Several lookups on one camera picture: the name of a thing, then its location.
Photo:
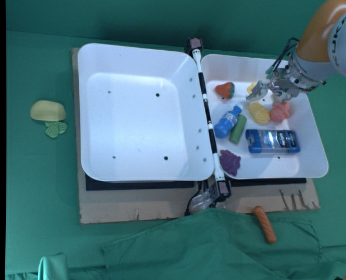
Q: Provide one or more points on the orange toy sausage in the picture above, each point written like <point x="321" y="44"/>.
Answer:
<point x="265" y="224"/>

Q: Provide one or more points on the red toy strawberry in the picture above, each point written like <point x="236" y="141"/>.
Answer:
<point x="224" y="90"/>

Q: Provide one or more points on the small yellow toy food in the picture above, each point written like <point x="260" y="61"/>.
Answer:
<point x="251" y="87"/>

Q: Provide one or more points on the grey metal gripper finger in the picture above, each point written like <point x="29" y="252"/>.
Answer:
<point x="257" y="92"/>
<point x="283" y="98"/>

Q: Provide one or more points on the green cloth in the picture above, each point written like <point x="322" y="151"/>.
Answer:
<point x="219" y="244"/>

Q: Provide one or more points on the blue and clear packet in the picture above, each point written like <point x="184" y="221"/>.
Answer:
<point x="273" y="141"/>

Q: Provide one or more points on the blue plastic bottle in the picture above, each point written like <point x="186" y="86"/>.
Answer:
<point x="225" y="122"/>

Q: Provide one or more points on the white plastic tray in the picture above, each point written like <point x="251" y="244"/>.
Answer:
<point x="137" y="118"/>
<point x="304" y="144"/>

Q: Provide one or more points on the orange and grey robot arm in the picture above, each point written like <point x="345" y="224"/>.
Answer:
<point x="318" y="31"/>

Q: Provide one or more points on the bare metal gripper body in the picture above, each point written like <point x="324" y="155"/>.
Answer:
<point x="283" y="82"/>

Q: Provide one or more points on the brown cardboard board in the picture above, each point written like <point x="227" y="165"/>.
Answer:
<point x="149" y="206"/>

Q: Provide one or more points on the purple toy grapes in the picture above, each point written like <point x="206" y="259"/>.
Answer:
<point x="230" y="162"/>

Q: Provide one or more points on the yellow toy corn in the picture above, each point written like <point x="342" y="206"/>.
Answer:
<point x="259" y="114"/>

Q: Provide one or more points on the thin black and white rod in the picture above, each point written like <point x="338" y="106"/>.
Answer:
<point x="203" y="86"/>

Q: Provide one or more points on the green cylinder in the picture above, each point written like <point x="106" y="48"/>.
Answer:
<point x="237" y="130"/>

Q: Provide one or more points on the green ridged toy slices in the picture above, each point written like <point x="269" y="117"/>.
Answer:
<point x="55" y="129"/>

